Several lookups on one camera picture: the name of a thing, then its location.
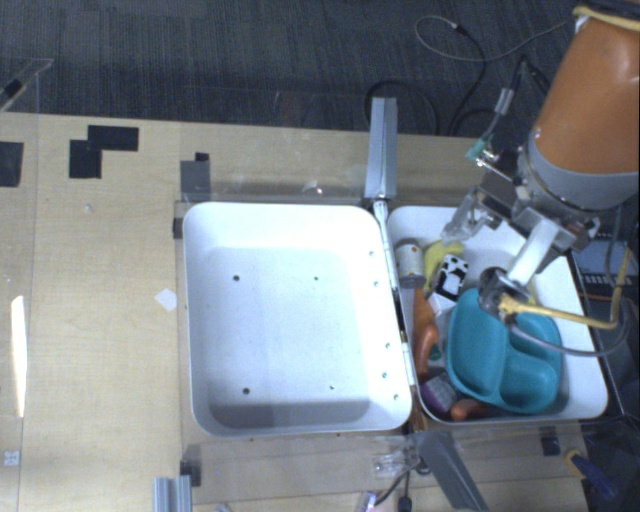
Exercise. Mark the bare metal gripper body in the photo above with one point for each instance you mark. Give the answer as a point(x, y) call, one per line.
point(505, 192)

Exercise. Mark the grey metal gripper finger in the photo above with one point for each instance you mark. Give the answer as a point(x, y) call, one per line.
point(481, 217)
point(457, 222)

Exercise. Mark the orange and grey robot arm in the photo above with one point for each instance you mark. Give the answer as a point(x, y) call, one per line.
point(590, 100)

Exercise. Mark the yellow banana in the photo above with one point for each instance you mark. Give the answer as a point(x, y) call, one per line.
point(434, 257)

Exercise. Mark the black and white carton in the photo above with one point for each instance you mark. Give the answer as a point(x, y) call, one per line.
point(452, 277)

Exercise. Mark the white and grey small can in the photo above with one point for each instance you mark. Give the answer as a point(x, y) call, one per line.
point(409, 260)

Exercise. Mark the white packet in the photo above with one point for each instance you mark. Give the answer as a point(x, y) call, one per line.
point(440, 302)

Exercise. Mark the orange carrot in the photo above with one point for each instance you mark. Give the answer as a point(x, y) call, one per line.
point(424, 325)

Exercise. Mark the blue divided plate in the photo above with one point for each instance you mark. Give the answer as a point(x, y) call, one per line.
point(480, 350)

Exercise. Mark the purple packet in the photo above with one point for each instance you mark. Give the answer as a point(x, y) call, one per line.
point(438, 392)

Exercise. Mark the brown sausage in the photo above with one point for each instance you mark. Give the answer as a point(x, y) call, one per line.
point(467, 410)

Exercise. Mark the white plastic tray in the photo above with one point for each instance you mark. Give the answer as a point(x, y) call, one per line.
point(295, 325)
point(580, 380)

